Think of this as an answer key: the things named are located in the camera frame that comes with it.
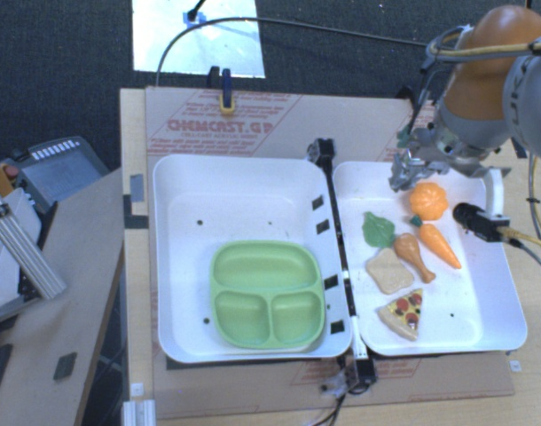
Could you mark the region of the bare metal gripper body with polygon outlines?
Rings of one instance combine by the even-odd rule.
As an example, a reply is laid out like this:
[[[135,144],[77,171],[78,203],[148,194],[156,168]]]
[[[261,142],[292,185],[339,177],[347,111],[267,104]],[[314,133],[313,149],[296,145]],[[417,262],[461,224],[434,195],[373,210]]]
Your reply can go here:
[[[465,177],[483,177],[488,170],[482,161],[489,149],[469,145],[446,126],[428,126],[412,131],[406,149],[407,164],[426,162],[431,175],[455,170]]]

